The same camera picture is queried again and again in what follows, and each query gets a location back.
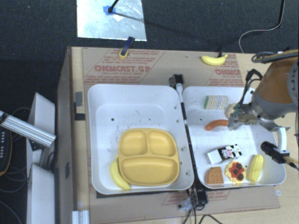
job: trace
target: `yellow divided plate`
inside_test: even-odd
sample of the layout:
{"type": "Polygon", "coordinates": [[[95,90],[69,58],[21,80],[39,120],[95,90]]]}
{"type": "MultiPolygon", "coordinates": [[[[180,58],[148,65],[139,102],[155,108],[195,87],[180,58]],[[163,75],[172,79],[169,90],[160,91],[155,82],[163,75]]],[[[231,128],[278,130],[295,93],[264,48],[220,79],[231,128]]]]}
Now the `yellow divided plate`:
{"type": "Polygon", "coordinates": [[[121,135],[118,151],[121,176],[130,184],[160,186],[178,177],[177,145],[164,130],[129,129],[121,135]]]}

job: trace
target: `dark carpet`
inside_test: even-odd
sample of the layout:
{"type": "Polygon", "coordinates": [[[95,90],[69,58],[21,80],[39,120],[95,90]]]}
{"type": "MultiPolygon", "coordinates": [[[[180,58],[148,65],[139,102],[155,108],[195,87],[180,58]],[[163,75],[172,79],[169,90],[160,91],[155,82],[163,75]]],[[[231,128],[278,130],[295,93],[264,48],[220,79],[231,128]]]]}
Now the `dark carpet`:
{"type": "MultiPolygon", "coordinates": [[[[281,0],[142,0],[147,42],[136,49],[241,52],[238,40],[248,30],[277,25],[281,0]]],[[[116,47],[123,41],[77,37],[76,0],[0,0],[0,110],[31,107],[34,93],[56,101],[67,46],[116,47]]],[[[251,33],[245,53],[298,48],[299,0],[285,0],[279,28],[251,33]]],[[[14,144],[12,166],[26,165],[25,141],[14,144]]],[[[14,183],[0,179],[0,189],[14,183]]],[[[26,223],[26,186],[0,192],[26,223]]],[[[17,223],[0,204],[0,222],[17,223]]]]}

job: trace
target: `metal plate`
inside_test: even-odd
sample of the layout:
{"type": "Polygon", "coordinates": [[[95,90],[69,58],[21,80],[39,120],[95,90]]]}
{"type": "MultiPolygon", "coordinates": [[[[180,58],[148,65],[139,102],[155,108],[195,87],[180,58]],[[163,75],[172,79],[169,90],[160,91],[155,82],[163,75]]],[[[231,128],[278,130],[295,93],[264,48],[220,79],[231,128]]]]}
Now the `metal plate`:
{"type": "Polygon", "coordinates": [[[141,0],[77,0],[78,37],[146,41],[141,0]]]}

